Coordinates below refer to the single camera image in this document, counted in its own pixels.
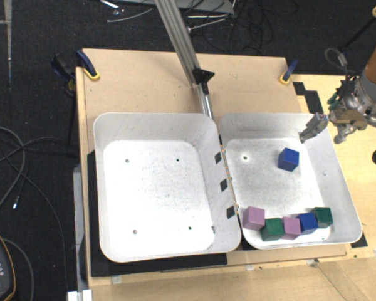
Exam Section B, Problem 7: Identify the pink cube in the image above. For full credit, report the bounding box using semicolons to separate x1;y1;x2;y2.
281;216;303;241
241;206;266;231

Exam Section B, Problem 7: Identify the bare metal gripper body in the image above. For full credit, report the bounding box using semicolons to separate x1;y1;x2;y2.
328;87;376;131

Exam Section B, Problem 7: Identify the green cube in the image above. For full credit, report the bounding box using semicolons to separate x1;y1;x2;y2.
311;206;334;230
259;217;286;242

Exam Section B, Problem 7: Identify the white plastic tray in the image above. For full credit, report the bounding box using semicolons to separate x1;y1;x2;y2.
93;112;243;264
218;112;363;251

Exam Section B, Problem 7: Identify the blue cube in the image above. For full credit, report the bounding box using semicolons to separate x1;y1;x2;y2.
277;147;300;173
296;212;320;235

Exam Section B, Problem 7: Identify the brown cardboard board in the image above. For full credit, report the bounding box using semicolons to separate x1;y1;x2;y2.
81;48;348;267

